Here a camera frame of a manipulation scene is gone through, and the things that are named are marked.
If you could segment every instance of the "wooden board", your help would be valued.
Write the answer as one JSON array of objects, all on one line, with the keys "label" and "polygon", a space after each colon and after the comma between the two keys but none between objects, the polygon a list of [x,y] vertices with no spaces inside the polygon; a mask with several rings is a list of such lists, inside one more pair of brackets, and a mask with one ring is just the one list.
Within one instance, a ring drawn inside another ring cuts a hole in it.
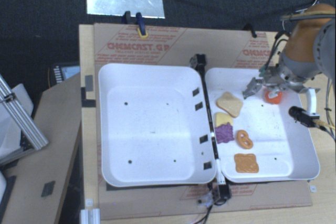
[{"label": "wooden board", "polygon": [[[4,171],[17,178],[3,223],[58,223],[80,138],[79,86],[76,75],[43,93],[34,121],[49,144]],[[53,181],[52,194],[41,197]]]}]

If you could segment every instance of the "white clip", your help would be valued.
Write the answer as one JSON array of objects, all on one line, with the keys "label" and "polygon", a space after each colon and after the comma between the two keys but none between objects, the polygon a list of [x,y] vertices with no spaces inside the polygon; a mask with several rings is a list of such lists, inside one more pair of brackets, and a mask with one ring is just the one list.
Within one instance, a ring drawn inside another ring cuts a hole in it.
[{"label": "white clip", "polygon": [[309,88],[306,91],[307,97],[307,112],[306,114],[309,116],[317,115],[316,114],[316,89]]},{"label": "white clip", "polygon": [[216,160],[216,179],[219,185],[226,185],[226,180],[221,170],[220,159]]},{"label": "white clip", "polygon": [[85,207],[93,206],[93,199],[86,199],[85,200]]},{"label": "white clip", "polygon": [[309,186],[309,188],[310,188],[310,192],[311,192],[311,193],[315,193],[315,192],[317,192],[316,186],[311,185],[311,186]]},{"label": "white clip", "polygon": [[100,224],[100,209],[81,210],[80,224]]}]

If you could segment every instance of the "wire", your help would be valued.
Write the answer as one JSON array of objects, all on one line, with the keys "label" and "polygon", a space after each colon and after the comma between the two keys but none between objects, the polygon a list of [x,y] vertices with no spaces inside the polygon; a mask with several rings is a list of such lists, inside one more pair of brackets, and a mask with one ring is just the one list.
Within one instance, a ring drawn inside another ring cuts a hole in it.
[{"label": "wire", "polygon": [[225,204],[226,201],[227,201],[226,199],[220,199],[217,202],[215,202],[214,205],[221,206],[221,205]]},{"label": "wire", "polygon": [[330,131],[328,131],[327,128],[320,126],[320,130],[327,132],[335,140],[336,143],[336,137]]},{"label": "wire", "polygon": [[313,121],[314,121],[314,123],[316,123],[319,126],[329,127],[331,129],[335,130],[335,126],[332,126],[332,125],[330,125],[330,124],[328,124],[328,123],[326,123],[322,120],[313,120]]},{"label": "wire", "polygon": [[48,86],[49,86],[49,88],[51,88],[51,85],[50,85],[50,68],[48,68]]},{"label": "wire", "polygon": [[286,28],[285,28],[285,21],[284,21],[284,20],[282,21],[282,29],[283,29],[284,31],[286,31]]},{"label": "wire", "polygon": [[325,95],[325,107],[326,107],[325,110],[326,110],[326,114],[327,114],[328,124],[335,127],[335,124],[333,123],[333,121],[331,119],[331,116],[330,116],[331,109],[329,108],[329,99],[330,99],[331,87],[332,87],[331,79],[328,79],[327,94]]},{"label": "wire", "polygon": [[202,224],[206,224],[206,222],[207,222],[207,220],[208,220],[208,217],[209,217],[209,215],[210,215],[210,211],[211,211],[211,209],[212,209],[212,205],[209,206],[208,211],[207,211],[207,213],[205,214],[205,216],[204,216],[203,218],[201,218],[199,221],[194,222],[193,224],[199,224],[199,223],[201,223],[202,221],[204,221]]},{"label": "wire", "polygon": [[268,68],[269,63],[271,62],[271,59],[272,59],[274,53],[275,53],[276,50],[278,49],[280,43],[283,42],[283,41],[288,41],[288,40],[282,38],[282,39],[279,40],[279,41],[278,41],[277,39],[274,41],[273,46],[272,46],[272,48],[271,48],[271,52],[270,52],[270,54],[269,54],[269,58],[268,58],[268,60],[267,60],[267,62],[266,62],[266,64],[265,64],[265,65],[266,65],[266,68]]},{"label": "wire", "polygon": [[305,12],[302,14],[290,14],[281,16],[282,21],[293,21],[293,20],[306,20],[306,19],[319,19],[319,18],[335,18],[335,12],[327,11],[314,11]]}]

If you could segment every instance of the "black bracket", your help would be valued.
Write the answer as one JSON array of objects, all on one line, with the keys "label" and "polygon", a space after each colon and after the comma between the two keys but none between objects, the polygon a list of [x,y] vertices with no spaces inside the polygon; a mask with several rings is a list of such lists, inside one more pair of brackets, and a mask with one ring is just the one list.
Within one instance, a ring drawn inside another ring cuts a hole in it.
[{"label": "black bracket", "polygon": [[94,99],[86,98],[86,88],[81,87],[80,90],[81,90],[82,108],[95,108],[96,101]]},{"label": "black bracket", "polygon": [[55,181],[50,181],[44,184],[41,197],[46,197],[53,194]]},{"label": "black bracket", "polygon": [[206,55],[195,54],[189,61],[189,66],[195,69],[197,72],[203,71],[206,66]]},{"label": "black bracket", "polygon": [[242,30],[251,31],[251,34],[252,34],[252,36],[253,36],[254,38],[257,38],[257,37],[258,37],[257,34],[256,34],[256,32],[255,32],[255,30],[254,30],[253,25],[250,24],[250,23],[247,23],[247,24],[242,28]]},{"label": "black bracket", "polygon": [[303,126],[305,127],[316,127],[316,124],[314,123],[313,120],[318,120],[320,118],[319,115],[316,116],[310,116],[305,114],[305,110],[303,108],[299,108],[297,106],[292,106],[289,111],[288,114],[294,118],[294,120],[300,122]]},{"label": "black bracket", "polygon": [[203,135],[201,136],[200,138],[200,144],[204,143],[204,142],[207,142],[208,141],[208,135]]},{"label": "black bracket", "polygon": [[200,90],[199,88],[193,90],[193,97],[199,94],[200,92],[199,90]]},{"label": "black bracket", "polygon": [[121,23],[122,24],[129,24],[131,22],[131,12],[128,10],[124,13],[124,15],[121,17]]}]

